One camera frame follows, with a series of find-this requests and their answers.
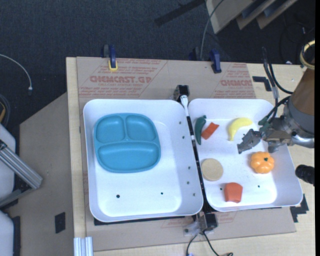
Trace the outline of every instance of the blue clamp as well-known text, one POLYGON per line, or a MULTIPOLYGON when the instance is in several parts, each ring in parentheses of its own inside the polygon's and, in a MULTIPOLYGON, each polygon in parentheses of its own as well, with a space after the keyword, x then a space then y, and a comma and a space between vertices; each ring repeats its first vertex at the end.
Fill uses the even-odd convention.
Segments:
POLYGON ((220 54, 216 49, 212 49, 209 53, 210 60, 212 61, 212 70, 215 74, 221 73, 220 67, 220 54))
POLYGON ((188 56, 189 61, 201 61, 199 47, 195 47, 188 56))
POLYGON ((101 57, 106 58, 107 56, 110 58, 110 60, 108 61, 109 69, 111 71, 117 71, 118 63, 116 60, 116 50, 112 44, 105 44, 101 49, 101 57))

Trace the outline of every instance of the blue plastic plate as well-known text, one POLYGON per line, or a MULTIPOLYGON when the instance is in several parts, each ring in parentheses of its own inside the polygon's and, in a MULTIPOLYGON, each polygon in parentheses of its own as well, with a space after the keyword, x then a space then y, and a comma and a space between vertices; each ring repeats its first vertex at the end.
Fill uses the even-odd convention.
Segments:
POLYGON ((147 171, 161 157, 156 127, 142 114, 117 113, 103 116, 94 126, 93 138, 97 160, 110 172, 147 171))

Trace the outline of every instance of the orange pumpkin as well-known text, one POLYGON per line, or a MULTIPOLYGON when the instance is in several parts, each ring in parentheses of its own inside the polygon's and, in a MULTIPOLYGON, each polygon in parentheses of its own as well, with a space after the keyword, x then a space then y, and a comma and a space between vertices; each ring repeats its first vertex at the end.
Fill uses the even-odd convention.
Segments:
POLYGON ((256 152, 251 156, 251 167, 258 174, 267 174, 275 167, 275 160, 268 152, 256 152))

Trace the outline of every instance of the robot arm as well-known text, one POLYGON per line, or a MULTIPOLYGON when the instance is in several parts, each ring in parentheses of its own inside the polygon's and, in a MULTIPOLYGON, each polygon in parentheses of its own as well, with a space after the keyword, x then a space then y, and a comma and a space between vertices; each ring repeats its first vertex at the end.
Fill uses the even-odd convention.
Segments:
MULTIPOLYGON (((302 52, 314 44, 315 41, 308 43, 302 52)), ((313 59, 312 63, 306 62, 302 52, 300 59, 302 58, 301 62, 307 69, 298 86, 290 96, 279 102, 276 98, 277 93, 273 90, 276 101, 274 108, 258 123, 261 126, 259 131, 250 129, 242 138, 242 143, 237 145, 239 154, 253 148, 261 140, 267 142, 269 153, 276 152, 278 147, 282 145, 315 147, 315 60, 313 59), (284 104, 283 113, 280 117, 276 117, 277 109, 282 104, 284 104)), ((274 81, 272 81, 273 78, 266 69, 266 63, 267 60, 264 62, 264 67, 272 83, 274 81)))

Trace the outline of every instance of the orange toy block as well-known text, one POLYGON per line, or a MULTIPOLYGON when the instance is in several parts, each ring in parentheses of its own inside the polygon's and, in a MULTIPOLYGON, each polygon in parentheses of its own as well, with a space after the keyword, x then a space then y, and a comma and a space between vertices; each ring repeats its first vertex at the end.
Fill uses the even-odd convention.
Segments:
POLYGON ((215 130, 219 127, 219 124, 215 124, 211 122, 209 126, 201 133, 201 137, 205 140, 209 139, 210 136, 215 132, 215 130))
POLYGON ((224 187, 224 198, 226 202, 239 203, 242 197, 243 187, 235 182, 230 182, 224 187))

